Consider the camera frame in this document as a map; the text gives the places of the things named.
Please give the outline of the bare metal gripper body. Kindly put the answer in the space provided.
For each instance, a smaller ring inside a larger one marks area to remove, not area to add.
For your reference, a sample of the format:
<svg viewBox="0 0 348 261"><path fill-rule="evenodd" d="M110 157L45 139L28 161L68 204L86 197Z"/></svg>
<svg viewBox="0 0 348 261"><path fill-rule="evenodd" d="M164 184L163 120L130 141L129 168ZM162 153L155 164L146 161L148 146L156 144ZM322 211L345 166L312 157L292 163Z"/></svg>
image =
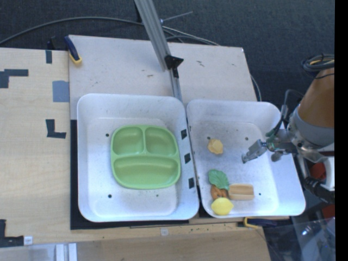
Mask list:
<svg viewBox="0 0 348 261"><path fill-rule="evenodd" d="M324 161L334 157L334 151L323 151L306 140L298 130L273 129L267 133L267 148L270 152L283 152L283 155L300 155L309 161Z"/></svg>

